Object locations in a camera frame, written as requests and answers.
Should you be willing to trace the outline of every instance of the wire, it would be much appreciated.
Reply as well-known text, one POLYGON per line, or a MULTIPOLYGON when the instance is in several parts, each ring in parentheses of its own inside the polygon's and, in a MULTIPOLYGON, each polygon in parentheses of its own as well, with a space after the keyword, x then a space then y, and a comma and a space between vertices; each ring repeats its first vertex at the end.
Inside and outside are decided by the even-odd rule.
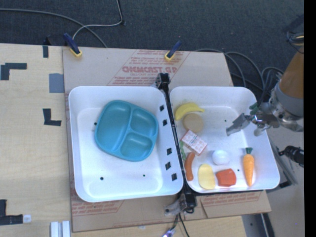
POLYGON ((178 224, 178 214, 177 214, 176 218, 175 218, 174 221, 173 221, 172 227, 171 227, 169 230, 175 229, 175 227, 177 226, 177 224, 178 224))
MULTIPOLYGON (((216 49, 211 49, 211 48, 201 48, 201 49, 197 49, 195 50, 197 52, 201 52, 201 51, 209 51, 209 52, 220 52, 220 53, 223 53, 219 50, 216 50, 216 49)), ((276 72, 279 72, 281 74, 283 74, 283 71, 281 69, 278 69, 276 67, 266 67, 264 68, 262 71, 259 70, 258 66, 249 58, 247 57, 246 55, 242 54, 242 53, 239 53, 239 52, 225 52, 223 53, 225 55, 225 57, 227 57, 229 60, 231 60, 233 62, 233 64, 238 68, 239 72, 240 72, 240 76, 237 75, 237 74, 234 74, 232 72, 230 72, 230 74, 234 77, 237 77, 239 79, 241 79, 243 81, 243 86, 246 87, 246 82, 254 87, 256 87, 257 89, 261 90, 262 91, 262 94, 261 96, 259 97, 258 101, 257 101, 257 105, 260 106, 260 104, 263 102, 265 96, 268 96, 270 95, 269 94, 269 89, 271 87, 271 84, 272 84, 272 78, 271 78, 271 72, 272 71, 276 71, 276 72), (260 81, 261 81, 261 84, 262 84, 262 88, 256 84, 254 84, 253 82, 249 81, 249 80, 246 80, 244 75, 243 75, 243 72, 240 68, 240 66, 238 65, 238 63, 230 56, 231 54, 233 55, 239 55, 243 58, 245 58, 248 62, 250 62, 250 64, 255 68, 256 72, 258 73, 259 75, 259 78, 260 78, 260 81), (265 72, 268 72, 267 74, 267 78, 264 79, 264 74, 265 72)))
POLYGON ((29 9, 14 9, 14 8, 0 8, 0 11, 12 11, 12 12, 26 12, 26 13, 37 13, 37 14, 44 14, 44 15, 50 15, 50 16, 55 16, 55 17, 60 17, 60 18, 64 18, 67 20, 70 20, 78 25, 80 25, 81 27, 75 32, 75 34, 73 35, 73 40, 75 39, 75 36, 84 28, 86 28, 88 31, 90 31, 101 43, 102 45, 107 48, 107 45, 103 42, 103 40, 94 32, 92 31, 89 27, 113 27, 113 26, 118 26, 120 24, 122 24, 124 22, 123 20, 123 15, 122 15, 122 11, 120 8, 120 4, 119 4, 119 0, 116 0, 117 6, 118 6, 118 13, 119 13, 119 17, 120 17, 120 21, 115 23, 115 24, 111 24, 111 25, 84 25, 83 23, 70 18, 68 16, 64 16, 58 13, 53 13, 53 12, 48 12, 48 11, 40 11, 40 10, 29 10, 29 9))
MULTIPOLYGON (((67 20, 70 20, 80 26, 84 26, 83 23, 73 19, 73 18, 70 18, 70 17, 67 17, 67 16, 64 16, 64 15, 61 15, 61 14, 58 14, 58 13, 53 13, 53 12, 48 12, 48 11, 40 11, 40 10, 28 10, 28 9, 12 9, 12 8, 0 8, 0 11, 12 11, 12 12, 26 12, 26 13, 37 13, 37 14, 44 14, 44 15, 50 15, 50 16, 55 16, 55 17, 60 17, 60 18, 64 18, 64 19, 67 19, 67 20)), ((94 36, 97 37, 97 39, 102 43, 102 45, 104 47, 107 47, 106 44, 103 42, 103 40, 94 32, 92 31, 91 29, 87 28, 94 36)))
POLYGON ((84 28, 87 28, 89 29, 88 27, 113 27, 113 26, 118 26, 120 24, 123 23, 123 15, 122 15, 122 11, 120 9, 120 5, 119 5, 119 0, 116 0, 117 2, 117 6, 118 6, 118 13, 119 13, 119 17, 120 17, 120 21, 115 23, 115 24, 111 24, 111 25, 95 25, 95 24, 92 24, 92 25, 83 25, 82 27, 80 27, 76 32, 75 34, 73 35, 73 40, 75 39, 76 35, 84 28))
MULTIPOLYGON (((217 53, 223 53, 222 51, 219 51, 219 50, 216 50, 216 49, 210 49, 210 48, 197 49, 197 50, 195 50, 195 52, 217 52, 217 53)), ((225 55, 225 57, 230 59, 230 61, 232 61, 234 63, 234 65, 237 67, 237 69, 239 70, 239 73, 241 75, 243 86, 246 87, 245 77, 244 77, 243 72, 242 72, 240 66, 238 65, 238 63, 231 56, 227 55, 226 53, 223 53, 223 54, 225 55)))
POLYGON ((245 58, 247 61, 249 61, 253 65, 253 67, 256 69, 256 71, 258 72, 260 79, 261 79, 262 86, 264 85, 264 81, 263 81, 263 78, 261 76, 261 72, 260 72, 259 68, 250 58, 248 58, 246 55, 244 55, 242 53, 238 53, 238 52, 227 52, 226 54, 236 54, 236 55, 239 55, 239 56, 245 58))
POLYGON ((190 236, 189 236, 189 233, 188 233, 188 231, 187 231, 187 229, 186 229, 186 226, 184 225, 184 222, 183 222, 183 220, 182 220, 182 217, 181 217, 181 214, 180 214, 180 213, 179 213, 179 218, 180 218, 180 221, 181 221, 182 226, 183 226, 183 228, 184 228, 184 231, 186 232, 187 237, 190 237, 190 236))
POLYGON ((194 208, 186 209, 185 212, 189 213, 189 214, 193 214, 194 213, 194 208))
POLYGON ((293 33, 287 32, 286 33, 287 41, 289 42, 290 46, 293 47, 296 51, 303 54, 296 46, 303 46, 304 45, 304 33, 293 33))

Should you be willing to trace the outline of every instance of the wooden table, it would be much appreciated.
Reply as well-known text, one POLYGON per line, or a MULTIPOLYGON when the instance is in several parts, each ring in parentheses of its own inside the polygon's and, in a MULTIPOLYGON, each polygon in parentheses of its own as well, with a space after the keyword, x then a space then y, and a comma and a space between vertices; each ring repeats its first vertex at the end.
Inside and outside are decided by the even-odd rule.
MULTIPOLYGON (((64 93, 49 93, 49 74, 63 74, 62 47, 0 44, 0 199, 7 215, 29 214, 31 223, 0 226, 0 236, 49 236, 53 221, 70 221, 70 185, 64 93), (26 63, 27 70, 14 65, 26 63), (60 126, 44 125, 43 109, 60 126)), ((72 233, 71 236, 162 236, 172 224, 72 233)), ((241 216, 185 222, 191 237, 245 237, 241 216)), ((175 237, 185 236, 179 223, 175 237)))

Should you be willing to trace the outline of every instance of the white plastic tray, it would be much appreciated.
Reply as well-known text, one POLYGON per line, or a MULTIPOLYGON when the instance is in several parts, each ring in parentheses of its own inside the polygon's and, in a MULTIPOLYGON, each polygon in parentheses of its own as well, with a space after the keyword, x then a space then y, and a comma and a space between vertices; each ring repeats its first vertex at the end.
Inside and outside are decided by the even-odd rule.
MULTIPOLYGON (((250 90, 243 87, 177 87, 171 91, 170 100, 174 111, 187 102, 195 102, 205 109, 204 113, 199 113, 203 118, 204 128, 197 135, 208 145, 193 161, 194 179, 188 184, 194 191, 220 193, 268 190, 279 184, 279 172, 265 131, 258 137, 254 136, 256 126, 251 123, 240 132, 226 135, 226 128, 233 124, 233 120, 241 113, 249 114, 249 106, 256 102, 250 90), (242 157, 246 147, 253 148, 252 154, 255 158, 255 172, 251 187, 247 186, 242 168, 242 157), (216 165, 213 162, 212 153, 219 149, 230 154, 229 164, 216 165), (220 187, 216 180, 216 187, 213 190, 203 189, 198 183, 198 168, 203 163, 209 164, 214 173, 232 168, 237 176, 236 184, 220 187)), ((176 121, 176 130, 180 141, 186 132, 182 120, 176 121)))
POLYGON ((69 94, 75 189, 87 202, 173 195, 183 186, 165 97, 153 87, 80 86, 69 94), (148 158, 123 160, 100 150, 95 123, 112 100, 140 106, 158 119, 158 137, 148 158))

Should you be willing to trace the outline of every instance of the blue plastic plate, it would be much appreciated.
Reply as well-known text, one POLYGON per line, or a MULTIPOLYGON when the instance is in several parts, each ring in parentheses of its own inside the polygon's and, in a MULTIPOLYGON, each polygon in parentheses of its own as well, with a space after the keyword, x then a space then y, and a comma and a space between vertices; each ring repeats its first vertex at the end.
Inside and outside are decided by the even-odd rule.
POLYGON ((156 117, 134 104, 114 100, 103 109, 94 133, 100 149, 129 161, 146 159, 158 134, 156 117))

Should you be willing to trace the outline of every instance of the metal bracket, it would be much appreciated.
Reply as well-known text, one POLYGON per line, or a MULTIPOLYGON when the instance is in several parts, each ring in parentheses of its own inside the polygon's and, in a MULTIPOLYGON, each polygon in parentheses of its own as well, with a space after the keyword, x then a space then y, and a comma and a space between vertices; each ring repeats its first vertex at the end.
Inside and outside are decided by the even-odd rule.
POLYGON ((174 201, 174 203, 164 207, 164 214, 167 215, 177 215, 180 212, 184 211, 187 208, 186 197, 184 193, 174 201))

